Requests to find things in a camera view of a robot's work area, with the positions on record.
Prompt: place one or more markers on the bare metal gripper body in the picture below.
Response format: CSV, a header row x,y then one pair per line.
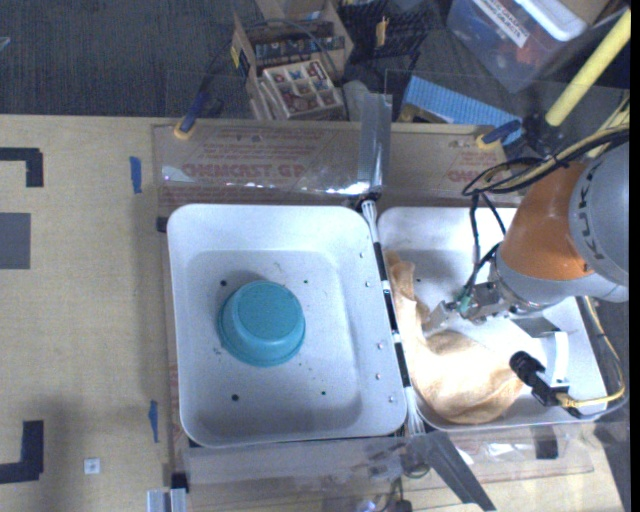
x,y
484,300

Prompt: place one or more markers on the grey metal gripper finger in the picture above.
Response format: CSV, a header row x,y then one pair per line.
x,y
440,316

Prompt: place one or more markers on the orange cloth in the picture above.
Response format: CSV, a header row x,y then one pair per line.
x,y
460,370

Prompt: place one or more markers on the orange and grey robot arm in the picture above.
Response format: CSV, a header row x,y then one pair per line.
x,y
545,235

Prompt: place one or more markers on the thin black and white rod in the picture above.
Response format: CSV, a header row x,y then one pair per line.
x,y
384,280

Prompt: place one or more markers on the white plastic tray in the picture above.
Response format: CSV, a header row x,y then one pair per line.
x,y
280,400
450,235

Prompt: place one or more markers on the teal bowl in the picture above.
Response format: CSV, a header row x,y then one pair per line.
x,y
262,324

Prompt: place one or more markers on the small white square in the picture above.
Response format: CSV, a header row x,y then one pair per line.
x,y
91,465

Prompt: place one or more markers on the black cylinder on white bracket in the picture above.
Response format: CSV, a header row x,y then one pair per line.
x,y
537,377

